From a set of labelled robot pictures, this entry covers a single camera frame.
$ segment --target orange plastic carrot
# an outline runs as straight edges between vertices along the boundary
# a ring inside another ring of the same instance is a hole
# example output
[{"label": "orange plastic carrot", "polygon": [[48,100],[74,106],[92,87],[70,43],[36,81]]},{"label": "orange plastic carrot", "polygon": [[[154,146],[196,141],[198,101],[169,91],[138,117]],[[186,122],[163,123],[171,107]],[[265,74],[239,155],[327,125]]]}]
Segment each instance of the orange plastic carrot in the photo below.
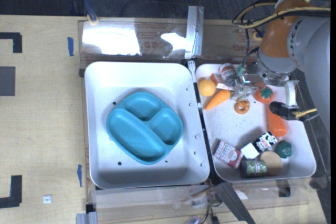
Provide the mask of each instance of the orange plastic carrot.
[{"label": "orange plastic carrot", "polygon": [[218,93],[215,94],[214,97],[209,101],[209,103],[205,106],[205,110],[209,110],[214,108],[215,106],[223,103],[231,96],[231,92],[229,90],[220,90]]},{"label": "orange plastic carrot", "polygon": [[269,106],[267,106],[267,118],[268,118],[268,130],[275,136],[275,137],[281,137],[287,134],[287,127],[285,120],[278,116],[273,114]]}]

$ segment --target orange fruit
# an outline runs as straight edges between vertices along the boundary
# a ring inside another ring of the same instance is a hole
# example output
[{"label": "orange fruit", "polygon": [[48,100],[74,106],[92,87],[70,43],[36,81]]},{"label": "orange fruit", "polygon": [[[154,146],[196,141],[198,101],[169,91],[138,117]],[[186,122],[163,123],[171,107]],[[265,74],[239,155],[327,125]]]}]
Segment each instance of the orange fruit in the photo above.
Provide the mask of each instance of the orange fruit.
[{"label": "orange fruit", "polygon": [[254,98],[261,103],[269,103],[273,100],[274,93],[270,87],[264,86],[254,93]]},{"label": "orange fruit", "polygon": [[212,96],[216,91],[216,84],[211,79],[204,79],[198,83],[198,91],[200,95]]}]

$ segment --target can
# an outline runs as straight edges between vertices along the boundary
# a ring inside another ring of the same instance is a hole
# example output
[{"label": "can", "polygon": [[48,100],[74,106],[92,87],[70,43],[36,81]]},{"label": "can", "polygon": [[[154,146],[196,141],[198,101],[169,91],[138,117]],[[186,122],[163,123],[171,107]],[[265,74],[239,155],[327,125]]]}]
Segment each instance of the can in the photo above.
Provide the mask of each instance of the can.
[{"label": "can", "polygon": [[241,161],[240,174],[242,177],[264,177],[266,176],[267,167],[266,163],[256,160]]},{"label": "can", "polygon": [[219,67],[219,73],[226,86],[234,87],[236,85],[237,72],[231,63],[222,64]]}]

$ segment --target teal divided plate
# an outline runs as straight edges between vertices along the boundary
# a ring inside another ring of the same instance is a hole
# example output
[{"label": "teal divided plate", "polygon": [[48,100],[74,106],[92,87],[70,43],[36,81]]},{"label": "teal divided plate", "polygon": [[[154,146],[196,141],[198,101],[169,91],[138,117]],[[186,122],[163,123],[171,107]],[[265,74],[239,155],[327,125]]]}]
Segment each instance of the teal divided plate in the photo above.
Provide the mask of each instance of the teal divided plate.
[{"label": "teal divided plate", "polygon": [[156,96],[139,91],[123,99],[107,117],[112,140],[142,164],[162,160],[183,134],[180,117]]}]

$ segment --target metal bracket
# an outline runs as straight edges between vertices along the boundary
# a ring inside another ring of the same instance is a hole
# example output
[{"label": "metal bracket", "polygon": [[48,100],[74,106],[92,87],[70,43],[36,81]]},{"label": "metal bracket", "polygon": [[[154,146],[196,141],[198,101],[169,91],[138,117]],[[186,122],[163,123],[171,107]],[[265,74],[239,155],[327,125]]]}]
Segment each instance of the metal bracket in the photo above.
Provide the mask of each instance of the metal bracket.
[{"label": "metal bracket", "polygon": [[202,53],[204,7],[189,6],[185,59],[192,59]]},{"label": "metal bracket", "polygon": [[98,224],[97,213],[78,213],[76,215],[76,224]]}]

